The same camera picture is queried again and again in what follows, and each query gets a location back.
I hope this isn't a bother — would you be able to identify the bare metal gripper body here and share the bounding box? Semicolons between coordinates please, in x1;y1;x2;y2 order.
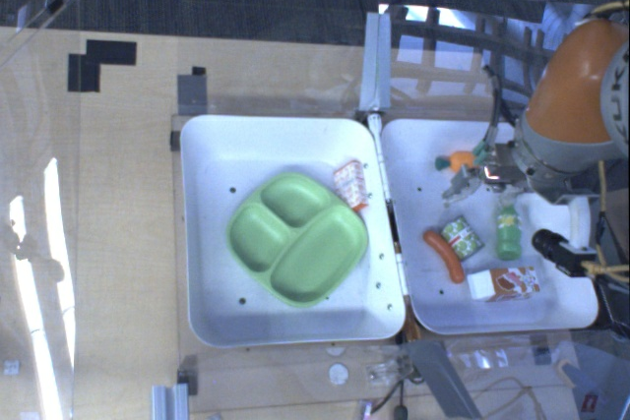
475;142;531;202

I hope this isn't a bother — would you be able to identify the orange carrot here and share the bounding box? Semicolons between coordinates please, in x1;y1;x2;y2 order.
434;150;477;174

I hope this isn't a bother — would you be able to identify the green and white can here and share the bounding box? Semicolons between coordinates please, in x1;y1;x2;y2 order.
439;215;485;262

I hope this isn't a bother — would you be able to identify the red sausage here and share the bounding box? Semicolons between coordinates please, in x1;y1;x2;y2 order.
422;229;467;285

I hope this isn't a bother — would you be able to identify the green plastic bottle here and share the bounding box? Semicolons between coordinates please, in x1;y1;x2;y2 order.
495;203;524;262

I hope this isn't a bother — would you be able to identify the brown and white carton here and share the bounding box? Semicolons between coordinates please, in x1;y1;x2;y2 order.
466;266;541;303

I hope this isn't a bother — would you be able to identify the orange and white carton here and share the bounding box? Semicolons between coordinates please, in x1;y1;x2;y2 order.
333;158;371;213

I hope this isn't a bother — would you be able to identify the white plastic tray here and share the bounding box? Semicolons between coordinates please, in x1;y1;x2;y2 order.
381;117;600;336
179;114;408;349

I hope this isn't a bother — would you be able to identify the green divided plate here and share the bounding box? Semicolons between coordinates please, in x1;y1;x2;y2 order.
225;171;370;310

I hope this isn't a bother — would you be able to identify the black cylinder on white bracket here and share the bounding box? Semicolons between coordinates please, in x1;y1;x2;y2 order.
531;194;599;279

